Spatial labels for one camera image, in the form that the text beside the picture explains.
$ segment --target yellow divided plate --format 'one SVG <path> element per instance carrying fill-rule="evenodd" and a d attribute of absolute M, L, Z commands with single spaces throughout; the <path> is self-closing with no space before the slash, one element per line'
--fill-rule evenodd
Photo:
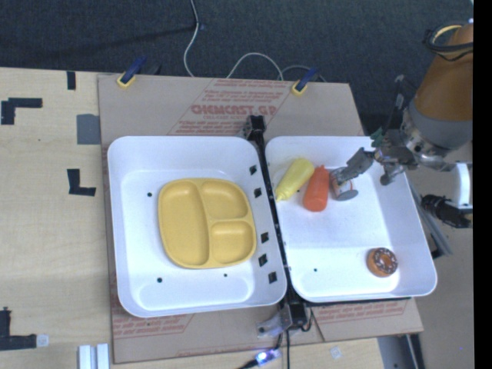
<path fill-rule="evenodd" d="M 159 193 L 159 229 L 169 258 L 185 268 L 220 268 L 246 261 L 256 231 L 246 194 L 231 181 L 189 178 Z"/>

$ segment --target white cable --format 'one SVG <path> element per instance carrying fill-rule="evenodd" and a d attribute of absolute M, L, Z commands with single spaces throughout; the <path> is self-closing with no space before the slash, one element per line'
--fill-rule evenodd
<path fill-rule="evenodd" d="M 193 16 L 194 16 L 194 20 L 196 21 L 196 27 L 194 29 L 193 37 L 191 37 L 191 41 L 190 41 L 190 43 L 188 44 L 188 46 L 186 47 L 186 49 L 184 51 L 184 54 L 183 54 L 183 63 L 184 63 L 184 68 L 186 68 L 187 73 L 191 77 L 194 77 L 193 73 L 191 72 L 190 68 L 188 67 L 187 60 L 188 60 L 188 52 L 190 51 L 190 48 L 193 45 L 194 40 L 197 38 L 198 29 L 200 28 L 200 21 L 198 20 L 198 12 L 197 12 L 197 9 L 196 9 L 196 7 L 194 5 L 194 0 L 190 0 L 190 3 L 191 3 L 191 8 L 193 9 Z M 242 56 L 238 60 L 238 62 L 234 65 L 234 67 L 232 68 L 231 72 L 229 72 L 229 75 L 226 78 L 230 78 L 232 76 L 232 74 L 234 73 L 234 71 L 236 71 L 236 68 L 238 68 L 238 66 L 240 65 L 240 63 L 245 58 L 247 58 L 248 56 L 261 56 L 262 58 L 266 58 L 277 69 L 277 71 L 278 71 L 278 77 L 277 78 L 279 78 L 281 81 L 284 80 L 284 75 L 282 73 L 282 70 L 278 67 L 277 63 L 275 63 L 268 56 L 263 55 L 262 53 L 258 53 L 258 52 L 250 52 L 250 53 L 247 53 L 246 55 Z"/>
<path fill-rule="evenodd" d="M 198 13 L 197 13 L 196 7 L 194 6 L 194 0 L 190 0 L 190 3 L 191 3 L 191 8 L 193 9 L 193 16 L 194 16 L 194 21 L 196 22 L 196 27 L 194 29 L 193 37 L 191 38 L 191 41 L 188 44 L 188 47 L 186 47 L 186 50 L 184 51 L 183 63 L 184 63 L 184 68 L 186 68 L 186 71 L 188 72 L 188 74 L 191 77 L 194 77 L 193 73 L 190 71 L 190 68 L 188 67 L 187 60 L 188 60 L 188 52 L 189 52 L 191 46 L 193 45 L 194 40 L 197 38 L 198 29 L 200 28 L 200 21 L 198 20 Z"/>
<path fill-rule="evenodd" d="M 238 68 L 238 66 L 240 65 L 240 63 L 245 60 L 248 56 L 260 56 L 262 58 L 266 58 L 271 64 L 273 64 L 275 66 L 275 68 L 277 69 L 278 71 L 278 78 L 280 78 L 281 81 L 284 80 L 284 75 L 282 74 L 282 70 L 280 69 L 280 67 L 278 67 L 277 63 L 275 63 L 271 58 L 269 58 L 268 56 L 266 55 L 263 55 L 262 53 L 258 53 L 258 52 L 250 52 L 250 53 L 247 53 L 246 55 L 244 55 L 243 57 L 241 57 L 238 62 L 234 65 L 234 67 L 232 68 L 231 72 L 229 72 L 229 75 L 226 77 L 226 78 L 230 78 L 232 76 L 232 74 L 234 73 L 234 71 L 236 71 L 236 68 Z"/>
<path fill-rule="evenodd" d="M 301 70 L 306 70 L 306 71 L 309 71 L 312 69 L 312 67 L 308 67 L 306 65 L 289 65 L 288 67 L 284 68 L 282 70 L 282 74 L 285 74 L 286 71 L 289 71 L 289 70 L 294 70 L 296 68 L 299 68 Z M 321 75 L 318 75 L 317 76 L 320 80 L 322 80 L 323 82 L 326 82 L 326 79 L 324 79 Z"/>

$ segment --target metal bracket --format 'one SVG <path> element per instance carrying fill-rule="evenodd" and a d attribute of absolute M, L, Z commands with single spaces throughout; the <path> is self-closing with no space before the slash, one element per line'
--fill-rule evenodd
<path fill-rule="evenodd" d="M 107 344 L 78 346 L 78 369 L 109 369 L 109 349 Z"/>
<path fill-rule="evenodd" d="M 258 337 L 275 337 L 282 334 L 292 325 L 291 310 L 284 305 L 275 316 L 256 324 Z"/>

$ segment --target dark carpet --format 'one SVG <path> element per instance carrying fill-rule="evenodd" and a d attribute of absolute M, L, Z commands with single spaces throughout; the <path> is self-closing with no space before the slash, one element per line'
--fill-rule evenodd
<path fill-rule="evenodd" d="M 281 68 L 317 67 L 327 81 L 350 84 L 367 133 L 386 121 L 398 75 L 423 79 L 434 58 L 422 45 L 426 30 L 474 16 L 470 0 L 194 1 L 201 23 L 188 53 L 194 76 L 225 77 L 248 52 Z M 147 73 L 188 75 L 189 0 L 0 0 L 0 14 L 2 67 L 121 72 L 145 55 Z M 277 76 L 259 57 L 234 73 Z"/>

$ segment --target blue clamp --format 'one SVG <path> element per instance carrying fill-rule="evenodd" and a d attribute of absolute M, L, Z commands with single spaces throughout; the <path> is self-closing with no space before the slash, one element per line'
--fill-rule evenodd
<path fill-rule="evenodd" d="M 302 77 L 292 85 L 291 88 L 292 93 L 294 93 L 295 95 L 303 95 L 306 89 L 308 88 L 307 87 L 308 82 L 313 78 L 314 80 L 317 78 L 317 68 L 315 67 L 310 68 L 307 71 L 307 73 L 304 75 L 304 77 Z"/>
<path fill-rule="evenodd" d="M 131 66 L 128 67 L 128 70 L 121 74 L 120 77 L 116 80 L 116 83 L 118 83 L 120 88 L 126 89 L 133 83 L 136 78 L 135 74 L 137 74 L 141 70 L 146 61 L 147 57 L 142 56 L 140 58 L 136 58 L 135 61 L 131 63 Z"/>

